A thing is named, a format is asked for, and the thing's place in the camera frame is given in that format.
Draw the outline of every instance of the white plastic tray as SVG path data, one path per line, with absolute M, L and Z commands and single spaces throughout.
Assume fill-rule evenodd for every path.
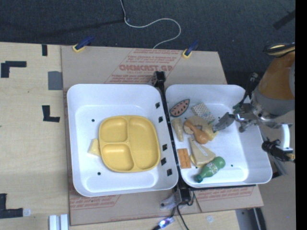
M 81 195 L 166 190 L 177 184 L 176 162 L 156 88 L 140 84 L 77 84 L 68 90 L 67 102 L 73 184 Z M 100 157 L 88 153 L 92 139 L 98 138 L 101 121 L 117 115 L 139 115 L 153 123 L 162 162 L 149 171 L 120 173 L 109 170 Z
M 235 85 L 171 85 L 166 90 L 169 109 L 178 102 L 190 99 L 188 110 L 180 116 L 182 123 L 185 118 L 193 116 L 191 107 L 204 103 L 211 111 L 217 122 L 226 112 L 233 113 L 232 107 L 240 102 L 244 89 Z M 200 172 L 192 163 L 190 169 L 180 169 L 183 180 L 191 187 L 222 187 L 249 184 L 263 184 L 272 177 L 272 168 L 268 155 L 261 148 L 262 138 L 258 126 L 251 126 L 244 133 L 238 131 L 239 123 L 234 122 L 228 128 L 219 131 L 217 136 L 205 147 L 210 148 L 216 156 L 225 159 L 226 166 L 213 177 L 205 178 L 201 183 L 194 180 Z M 188 148 L 188 137 L 180 142 L 173 131 L 176 149 Z

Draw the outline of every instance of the bottle cap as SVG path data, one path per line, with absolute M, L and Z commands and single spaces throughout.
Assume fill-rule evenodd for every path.
M 195 176 L 195 180 L 196 180 L 198 183 L 200 183 L 200 182 L 202 182 L 202 177 L 198 174 L 198 175 Z

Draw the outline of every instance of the brown toy item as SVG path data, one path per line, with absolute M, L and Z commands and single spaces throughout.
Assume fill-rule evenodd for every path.
M 191 168 L 188 149 L 186 149 L 186 148 L 177 149 L 177 153 L 178 153 L 179 163 L 180 163 L 181 169 Z
M 200 129 L 197 129 L 190 120 L 186 120 L 184 125 L 189 127 L 194 134 L 195 140 L 200 144 L 206 144 L 209 141 L 209 136 L 207 133 L 203 132 Z

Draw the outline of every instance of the white cable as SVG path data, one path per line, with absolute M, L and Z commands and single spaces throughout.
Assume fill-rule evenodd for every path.
M 128 25 L 128 26 L 130 26 L 130 27 L 133 27 L 133 28 L 145 28 L 145 27 L 150 26 L 150 25 L 152 25 L 152 24 L 154 24 L 154 23 L 156 23 L 156 22 L 158 22 L 158 21 L 172 21 L 172 22 L 174 22 L 174 23 L 178 26 L 178 28 L 179 28 L 179 33 L 177 34 L 177 36 L 175 36 L 175 37 L 173 37 L 173 38 L 171 38 L 171 39 L 167 39 L 167 40 L 165 40 L 165 41 L 162 41 L 162 42 L 156 44 L 153 48 L 156 48 L 156 47 L 157 47 L 158 45 L 160 45 L 160 44 L 163 44 L 163 43 L 172 41 L 172 40 L 174 40 L 174 39 L 176 39 L 176 38 L 178 38 L 178 37 L 180 36 L 180 34 L 181 34 L 181 27 L 180 27 L 179 23 L 178 23 L 177 21 L 173 20 L 173 19 L 170 19 L 170 18 L 158 19 L 158 20 L 155 20 L 155 21 L 153 21 L 153 22 L 151 22 L 151 23 L 149 23 L 149 24 L 147 24 L 147 25 L 142 25 L 142 26 L 135 26 L 135 25 L 129 24 L 129 23 L 127 22 L 126 11 L 125 11 L 125 8 L 124 8 L 124 4 L 123 4 L 122 0 L 119 0 L 119 1 L 120 1 L 121 7 L 122 7 L 123 12 L 124 12 L 125 24 Z

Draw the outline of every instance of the dark carpet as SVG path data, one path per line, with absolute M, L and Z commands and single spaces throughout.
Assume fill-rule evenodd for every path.
M 228 83 L 245 85 L 263 74 L 267 45 L 295 42 L 295 0 L 123 0 L 129 23 L 171 18 L 181 35 L 161 49 L 218 51 Z M 153 48 L 178 34 L 161 21 L 136 29 L 123 21 L 119 0 L 0 0 L 0 41 L 73 45 L 93 35 L 93 46 Z

